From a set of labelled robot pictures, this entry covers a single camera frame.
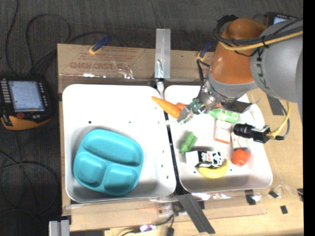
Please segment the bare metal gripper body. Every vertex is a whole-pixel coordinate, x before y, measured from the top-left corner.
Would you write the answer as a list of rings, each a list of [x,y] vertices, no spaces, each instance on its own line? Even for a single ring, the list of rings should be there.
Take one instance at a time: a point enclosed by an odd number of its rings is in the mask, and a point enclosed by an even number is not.
[[[190,103],[189,108],[194,114],[206,113],[214,108],[222,100],[222,96],[212,87],[206,88],[203,86],[197,95]]]

